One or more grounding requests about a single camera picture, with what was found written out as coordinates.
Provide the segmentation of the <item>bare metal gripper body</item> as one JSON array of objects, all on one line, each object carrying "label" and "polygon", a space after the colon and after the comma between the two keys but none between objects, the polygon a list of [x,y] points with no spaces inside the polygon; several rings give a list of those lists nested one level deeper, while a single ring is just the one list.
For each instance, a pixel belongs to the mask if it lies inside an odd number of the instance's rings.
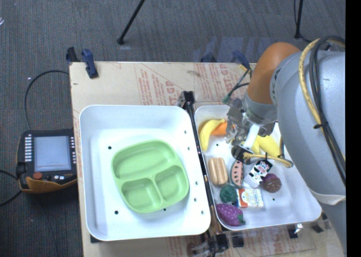
[{"label": "bare metal gripper body", "polygon": [[249,126],[249,133],[253,125],[259,127],[258,135],[261,137],[270,135],[275,127],[276,107],[272,104],[263,104],[253,101],[251,98],[231,99],[227,113],[227,120],[235,126]]}]

